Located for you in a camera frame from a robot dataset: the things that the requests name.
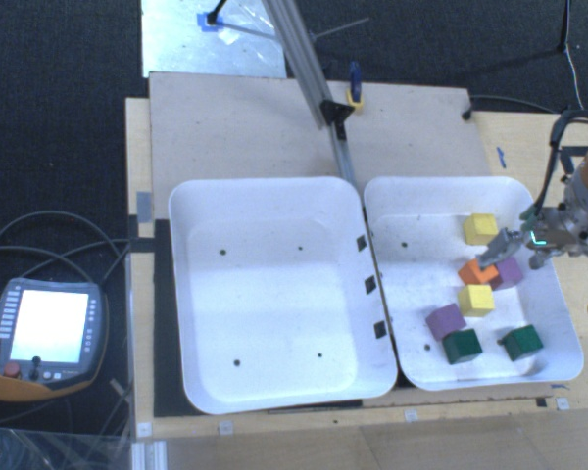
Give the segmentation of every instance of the purple cube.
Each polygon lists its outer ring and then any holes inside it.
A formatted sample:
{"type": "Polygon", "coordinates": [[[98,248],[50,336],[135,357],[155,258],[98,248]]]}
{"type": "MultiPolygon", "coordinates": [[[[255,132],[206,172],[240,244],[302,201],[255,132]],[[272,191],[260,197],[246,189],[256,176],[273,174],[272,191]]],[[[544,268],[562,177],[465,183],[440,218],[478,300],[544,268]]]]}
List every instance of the purple cube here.
{"type": "Polygon", "coordinates": [[[455,303],[432,311],[425,321],[436,341],[441,341],[449,334],[466,327],[460,307],[455,303]]]}
{"type": "Polygon", "coordinates": [[[499,270],[499,275],[490,281],[490,287],[493,291],[508,289],[522,280],[522,273],[516,259],[507,258],[496,263],[495,266],[499,270]]]}

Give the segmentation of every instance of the green light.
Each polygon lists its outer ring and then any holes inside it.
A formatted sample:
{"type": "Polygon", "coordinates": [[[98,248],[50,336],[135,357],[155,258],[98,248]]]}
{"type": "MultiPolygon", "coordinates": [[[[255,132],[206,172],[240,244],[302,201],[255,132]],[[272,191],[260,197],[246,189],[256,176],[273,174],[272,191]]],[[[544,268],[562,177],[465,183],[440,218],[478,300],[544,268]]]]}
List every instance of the green light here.
{"type": "Polygon", "coordinates": [[[546,246],[547,245],[547,241],[546,240],[536,240],[536,235],[534,234],[533,230],[531,230],[531,241],[536,246],[546,246]]]}

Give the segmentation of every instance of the colored block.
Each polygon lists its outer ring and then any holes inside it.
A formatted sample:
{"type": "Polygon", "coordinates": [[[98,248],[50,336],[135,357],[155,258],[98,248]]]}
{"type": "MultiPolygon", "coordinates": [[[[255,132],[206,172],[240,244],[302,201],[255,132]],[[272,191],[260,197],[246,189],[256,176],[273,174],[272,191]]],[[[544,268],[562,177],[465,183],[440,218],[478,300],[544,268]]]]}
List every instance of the colored block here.
{"type": "Polygon", "coordinates": [[[450,364],[468,362],[483,352],[474,329],[451,333],[442,340],[442,346],[450,364]]]}
{"type": "Polygon", "coordinates": [[[492,214],[471,214],[464,221],[465,240],[471,246],[485,246],[497,233],[497,221],[492,214]]]}
{"type": "Polygon", "coordinates": [[[435,309],[425,318],[425,321],[436,341],[466,327],[466,321],[455,303],[435,309]]]}
{"type": "Polygon", "coordinates": [[[490,286],[468,285],[458,293],[460,310],[464,317],[482,317],[494,309],[490,286]]]}
{"type": "Polygon", "coordinates": [[[532,325],[510,331],[501,340],[512,361],[526,358],[544,348],[540,336],[532,325]]]}
{"type": "Polygon", "coordinates": [[[499,270],[494,264],[482,270],[477,264],[477,259],[471,259],[458,271],[458,275],[465,284],[488,284],[499,275],[499,270]]]}
{"type": "Polygon", "coordinates": [[[495,264],[499,275],[490,281],[493,291],[509,289],[522,280],[520,266],[514,258],[507,258],[495,264]]]}

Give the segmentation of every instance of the white screen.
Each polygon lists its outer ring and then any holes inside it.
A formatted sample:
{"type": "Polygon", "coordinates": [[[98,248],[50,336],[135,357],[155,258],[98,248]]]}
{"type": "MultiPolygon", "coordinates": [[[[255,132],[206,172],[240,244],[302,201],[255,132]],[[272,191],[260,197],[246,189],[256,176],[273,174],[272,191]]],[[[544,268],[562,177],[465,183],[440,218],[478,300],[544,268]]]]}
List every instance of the white screen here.
{"type": "Polygon", "coordinates": [[[77,363],[88,299],[87,294],[24,291],[11,359],[77,363]]]}

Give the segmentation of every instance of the yellow cube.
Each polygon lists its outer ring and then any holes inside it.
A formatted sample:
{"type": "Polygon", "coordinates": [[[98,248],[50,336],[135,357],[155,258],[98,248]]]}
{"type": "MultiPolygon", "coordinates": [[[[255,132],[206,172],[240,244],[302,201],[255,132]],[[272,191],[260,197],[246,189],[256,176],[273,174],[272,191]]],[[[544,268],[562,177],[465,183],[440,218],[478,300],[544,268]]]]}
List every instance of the yellow cube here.
{"type": "Polygon", "coordinates": [[[485,246],[499,233],[492,214],[471,214],[464,221],[464,235],[470,246],[485,246]]]}
{"type": "Polygon", "coordinates": [[[492,288],[488,285],[467,285],[458,293],[458,303],[464,317],[482,317],[494,309],[492,288]]]}

